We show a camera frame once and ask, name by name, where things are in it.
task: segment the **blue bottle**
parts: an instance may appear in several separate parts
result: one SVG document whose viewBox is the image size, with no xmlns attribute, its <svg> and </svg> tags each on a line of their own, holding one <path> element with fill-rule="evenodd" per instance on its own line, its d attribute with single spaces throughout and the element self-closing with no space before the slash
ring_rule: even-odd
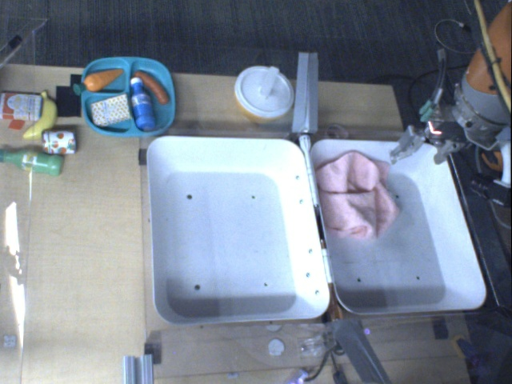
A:
<svg viewBox="0 0 512 384">
<path fill-rule="evenodd" d="M 142 80 L 138 77 L 130 80 L 132 111 L 135 116 L 135 125 L 143 131 L 151 131 L 156 127 L 154 120 L 153 107 L 150 96 L 144 91 Z"/>
</svg>

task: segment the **white lid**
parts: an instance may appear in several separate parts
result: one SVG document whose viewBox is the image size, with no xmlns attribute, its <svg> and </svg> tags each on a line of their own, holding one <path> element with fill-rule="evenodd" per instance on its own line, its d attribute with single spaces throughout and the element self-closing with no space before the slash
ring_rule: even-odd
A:
<svg viewBox="0 0 512 384">
<path fill-rule="evenodd" d="M 130 85 L 132 86 L 133 84 L 137 84 L 138 82 L 140 82 L 142 84 L 142 80 L 139 77 L 133 77 L 130 80 Z"/>
<path fill-rule="evenodd" d="M 260 118 L 279 118 L 294 104 L 294 89 L 276 67 L 247 68 L 238 76 L 234 93 L 246 110 Z"/>
</svg>

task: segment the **toy sausage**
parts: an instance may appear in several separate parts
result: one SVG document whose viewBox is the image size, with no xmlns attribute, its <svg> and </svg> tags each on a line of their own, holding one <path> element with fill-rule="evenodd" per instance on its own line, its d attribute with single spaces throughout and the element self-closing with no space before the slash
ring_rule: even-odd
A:
<svg viewBox="0 0 512 384">
<path fill-rule="evenodd" d="M 142 80 L 144 87 L 154 94 L 160 104 L 165 105 L 169 102 L 169 95 L 167 95 L 165 89 L 149 74 L 143 71 L 135 71 L 134 77 L 139 77 Z"/>
</svg>

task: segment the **yellow banana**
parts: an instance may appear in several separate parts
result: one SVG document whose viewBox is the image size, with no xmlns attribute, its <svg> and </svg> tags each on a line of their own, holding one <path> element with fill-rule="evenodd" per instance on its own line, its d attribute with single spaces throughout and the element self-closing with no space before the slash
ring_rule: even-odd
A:
<svg viewBox="0 0 512 384">
<path fill-rule="evenodd" d="M 51 129 L 57 121 L 57 104 L 48 98 L 46 91 L 41 92 L 42 96 L 42 112 L 39 120 L 36 121 L 23 134 L 23 139 L 41 139 L 44 130 Z"/>
</svg>

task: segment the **toy food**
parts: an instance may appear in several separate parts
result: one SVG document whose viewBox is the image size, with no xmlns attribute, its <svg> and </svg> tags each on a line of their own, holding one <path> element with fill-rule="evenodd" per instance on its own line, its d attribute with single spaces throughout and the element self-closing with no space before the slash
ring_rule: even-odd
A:
<svg viewBox="0 0 512 384">
<path fill-rule="evenodd" d="M 78 95 L 84 90 L 98 92 L 103 90 L 123 72 L 121 68 L 114 68 L 112 70 L 97 71 L 96 73 L 88 74 L 82 84 L 75 84 L 73 86 L 73 90 Z"/>
<path fill-rule="evenodd" d="M 162 105 L 165 105 L 169 102 L 169 95 L 167 95 L 165 89 L 149 74 L 146 74 L 143 71 L 136 71 L 134 73 L 134 77 L 140 78 L 142 80 L 142 84 L 144 84 L 144 87 L 150 90 L 158 102 L 160 102 Z"/>
<path fill-rule="evenodd" d="M 51 129 L 57 121 L 57 104 L 48 98 L 46 91 L 41 92 L 42 112 L 40 119 L 23 134 L 23 139 L 41 139 L 44 130 Z"/>
</svg>

